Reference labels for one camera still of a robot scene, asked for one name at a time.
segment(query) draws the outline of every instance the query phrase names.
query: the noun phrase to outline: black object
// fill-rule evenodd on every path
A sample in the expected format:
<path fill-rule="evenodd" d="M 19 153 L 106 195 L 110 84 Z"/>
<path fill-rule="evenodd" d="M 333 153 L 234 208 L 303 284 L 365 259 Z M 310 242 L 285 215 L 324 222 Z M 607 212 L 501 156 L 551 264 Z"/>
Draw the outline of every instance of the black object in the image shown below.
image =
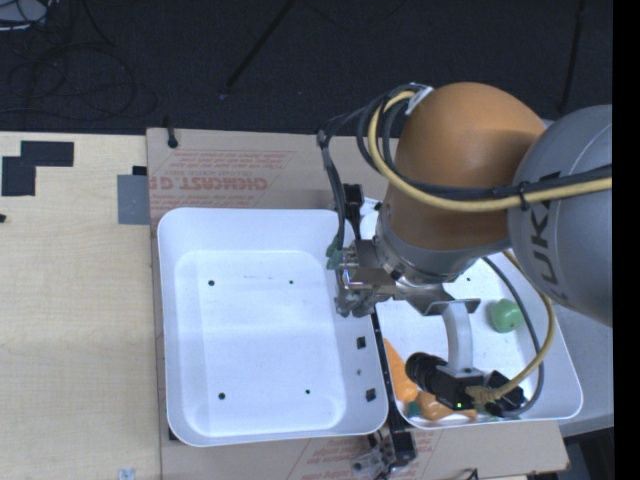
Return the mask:
<path fill-rule="evenodd" d="M 478 468 L 474 468 L 471 474 L 465 480 L 478 480 Z"/>
<path fill-rule="evenodd" d="M 2 195 L 35 196 L 36 167 L 72 167 L 73 142 L 25 141 L 20 156 L 2 158 Z"/>
<path fill-rule="evenodd" d="M 343 183 L 345 195 L 345 213 L 346 218 L 353 226 L 353 232 L 356 239 L 360 240 L 360 208 L 364 204 L 364 193 L 362 185 L 350 185 Z"/>
<path fill-rule="evenodd" d="M 131 167 L 131 174 L 134 176 L 146 176 L 147 168 L 144 165 L 134 165 Z"/>
<path fill-rule="evenodd" d="M 504 386 L 509 379 L 500 372 L 492 371 L 486 379 L 485 386 L 488 388 L 499 388 Z M 520 408 L 525 402 L 524 391 L 520 386 L 513 388 L 502 398 L 485 404 L 484 408 L 489 414 L 502 417 L 504 411 L 513 411 Z"/>
<path fill-rule="evenodd" d="M 177 436 L 173 433 L 173 430 L 171 430 L 171 428 L 169 428 L 169 441 L 179 441 L 180 443 L 182 443 L 182 441 L 180 441 L 180 439 L 177 438 Z"/>
<path fill-rule="evenodd" d="M 289 11 L 293 7 L 293 5 L 296 3 L 296 1 L 297 0 L 287 0 L 285 2 L 282 9 L 280 9 L 280 12 L 278 12 L 278 14 L 276 15 L 275 19 L 271 22 L 271 24 L 267 27 L 264 33 L 260 36 L 256 44 L 253 46 L 253 48 L 251 48 L 247 56 L 242 60 L 242 62 L 238 65 L 235 71 L 227 79 L 222 89 L 220 89 L 220 93 L 218 94 L 218 98 L 220 100 L 224 100 L 229 95 L 229 91 L 231 90 L 231 87 L 233 86 L 233 84 L 236 83 L 236 81 L 238 80 L 242 72 L 245 69 L 247 69 L 247 67 L 249 66 L 251 61 L 255 58 L 255 56 L 258 55 L 258 52 L 260 51 L 260 49 L 271 37 L 271 34 L 273 34 L 275 30 L 278 28 L 278 25 L 280 25 L 280 23 L 285 18 L 285 16 L 289 13 Z"/>
<path fill-rule="evenodd" d="M 373 323 L 373 330 L 376 336 L 376 345 L 378 347 L 378 355 L 380 356 L 380 365 L 382 366 L 382 376 L 384 378 L 387 400 L 389 402 L 387 425 L 389 427 L 391 442 L 393 443 L 393 449 L 396 456 L 396 460 L 393 465 L 402 467 L 409 464 L 409 462 L 417 456 L 413 435 L 409 432 L 409 429 L 412 427 L 404 416 L 402 416 L 395 402 L 395 394 L 393 392 L 393 385 L 391 384 L 391 373 L 386 359 L 387 355 L 384 349 L 382 331 L 380 330 L 380 321 L 378 320 L 378 315 L 375 310 L 371 314 L 371 322 Z"/>
<path fill-rule="evenodd" d="M 482 374 L 464 375 L 443 369 L 447 362 L 437 356 L 416 352 L 407 360 L 407 377 L 421 389 L 436 396 L 436 400 L 453 411 L 473 409 L 473 398 L 465 393 L 467 386 L 480 386 Z"/>
<path fill-rule="evenodd" d="M 178 139 L 176 139 L 176 134 L 173 130 L 173 125 L 171 124 L 171 118 L 169 116 L 164 116 L 164 119 L 162 120 L 162 127 L 166 128 L 167 133 L 169 134 L 167 146 L 171 149 L 176 149 L 178 147 Z"/>

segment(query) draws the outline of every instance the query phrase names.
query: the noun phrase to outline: cable tie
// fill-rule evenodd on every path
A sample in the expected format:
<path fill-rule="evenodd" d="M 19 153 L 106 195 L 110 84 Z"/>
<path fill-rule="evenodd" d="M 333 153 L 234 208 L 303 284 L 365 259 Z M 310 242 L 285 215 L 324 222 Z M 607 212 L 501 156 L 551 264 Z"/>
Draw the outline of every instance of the cable tie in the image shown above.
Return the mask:
<path fill-rule="evenodd" d="M 524 187 L 525 185 L 529 185 L 528 181 L 521 181 L 520 184 L 518 185 L 518 196 L 520 197 L 520 209 L 523 212 L 526 212 L 529 208 L 531 208 L 531 205 L 529 204 L 529 201 L 527 201 L 524 197 Z"/>
<path fill-rule="evenodd" d="M 411 96 L 411 98 L 409 99 L 409 105 L 407 107 L 407 110 L 405 111 L 405 115 L 410 115 L 411 112 L 413 112 L 413 109 L 418 105 L 418 103 L 420 103 L 431 91 L 433 91 L 433 87 L 426 85 L 422 90 Z"/>
<path fill-rule="evenodd" d="M 316 133 L 316 143 L 320 147 L 320 149 L 324 149 L 328 144 L 327 135 L 324 133 L 324 130 L 319 129 L 318 133 Z"/>

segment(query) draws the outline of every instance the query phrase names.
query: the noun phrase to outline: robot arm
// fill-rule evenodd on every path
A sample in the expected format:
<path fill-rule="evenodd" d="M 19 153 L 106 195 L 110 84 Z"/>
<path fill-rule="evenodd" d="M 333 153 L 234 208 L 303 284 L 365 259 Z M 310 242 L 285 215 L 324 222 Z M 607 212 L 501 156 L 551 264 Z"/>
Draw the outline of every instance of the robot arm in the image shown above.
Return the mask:
<path fill-rule="evenodd" d="M 395 157 L 384 142 L 381 154 L 385 111 L 425 92 Z M 539 291 L 611 325 L 610 105 L 546 129 L 524 103 L 479 83 L 405 86 L 376 103 L 364 154 L 390 183 L 373 241 L 348 247 L 336 269 L 343 314 L 392 295 L 428 314 L 447 299 L 443 283 L 512 247 Z"/>

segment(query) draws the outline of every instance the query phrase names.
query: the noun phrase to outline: cardboard box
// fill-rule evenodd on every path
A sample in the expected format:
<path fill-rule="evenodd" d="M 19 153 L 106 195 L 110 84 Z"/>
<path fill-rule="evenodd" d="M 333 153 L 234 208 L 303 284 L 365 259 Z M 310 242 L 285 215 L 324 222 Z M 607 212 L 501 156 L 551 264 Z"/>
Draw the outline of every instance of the cardboard box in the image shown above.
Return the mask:
<path fill-rule="evenodd" d="M 196 448 L 171 439 L 166 418 L 164 341 L 157 225 L 178 207 L 333 208 L 333 195 L 314 136 L 147 130 L 151 247 L 162 471 L 171 480 L 311 480 L 355 478 L 350 461 L 369 449 L 363 436 L 294 439 Z M 352 137 L 336 137 L 331 155 L 343 183 L 384 197 L 387 182 L 360 156 Z M 418 457 L 395 478 L 480 478 L 561 471 L 568 457 L 555 421 L 514 421 L 469 428 L 415 430 Z"/>

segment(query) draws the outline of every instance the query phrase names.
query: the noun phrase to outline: black tape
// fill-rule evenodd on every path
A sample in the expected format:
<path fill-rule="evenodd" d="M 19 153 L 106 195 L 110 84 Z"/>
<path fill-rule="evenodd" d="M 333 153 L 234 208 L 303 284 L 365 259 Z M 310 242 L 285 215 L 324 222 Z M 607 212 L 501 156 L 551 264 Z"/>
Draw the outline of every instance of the black tape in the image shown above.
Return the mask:
<path fill-rule="evenodd" d="M 73 142 L 27 141 L 2 158 L 2 196 L 35 196 L 36 167 L 73 167 Z"/>
<path fill-rule="evenodd" d="M 146 176 L 147 168 L 144 165 L 134 165 L 131 168 L 131 174 L 134 176 Z"/>

